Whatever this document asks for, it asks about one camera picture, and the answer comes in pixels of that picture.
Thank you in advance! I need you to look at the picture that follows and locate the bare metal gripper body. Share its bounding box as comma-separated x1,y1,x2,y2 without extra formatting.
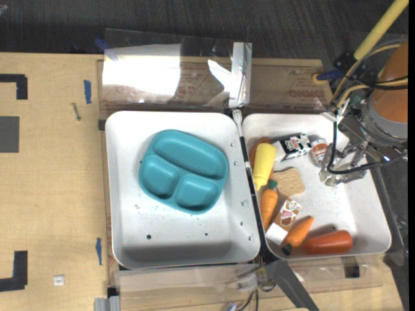
337,117,407,168

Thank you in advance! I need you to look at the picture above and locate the small white and orange can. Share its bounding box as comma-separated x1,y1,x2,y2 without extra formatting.
311,137,329,167

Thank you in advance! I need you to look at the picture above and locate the white plastic tray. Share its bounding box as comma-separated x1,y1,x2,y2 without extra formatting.
104,109,261,270
241,112,392,261

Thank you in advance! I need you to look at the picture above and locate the black and white carton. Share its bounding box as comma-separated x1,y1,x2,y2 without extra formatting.
279,133,313,163

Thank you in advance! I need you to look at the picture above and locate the tan bread slice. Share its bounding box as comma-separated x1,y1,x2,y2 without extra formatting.
270,167,306,198

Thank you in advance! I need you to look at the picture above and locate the brown and white carton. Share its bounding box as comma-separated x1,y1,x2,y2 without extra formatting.
265,196,303,246

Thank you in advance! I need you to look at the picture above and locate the yellow bottle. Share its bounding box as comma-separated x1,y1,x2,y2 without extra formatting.
252,142,278,192

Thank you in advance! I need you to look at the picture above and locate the orange carrot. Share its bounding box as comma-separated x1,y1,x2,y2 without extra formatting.
281,216,315,257
259,179,279,231

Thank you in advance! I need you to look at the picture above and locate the yellow foam tube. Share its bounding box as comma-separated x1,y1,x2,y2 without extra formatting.
353,0,409,61

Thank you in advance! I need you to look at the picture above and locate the blue divided plate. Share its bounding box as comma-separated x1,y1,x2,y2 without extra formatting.
137,128,230,216

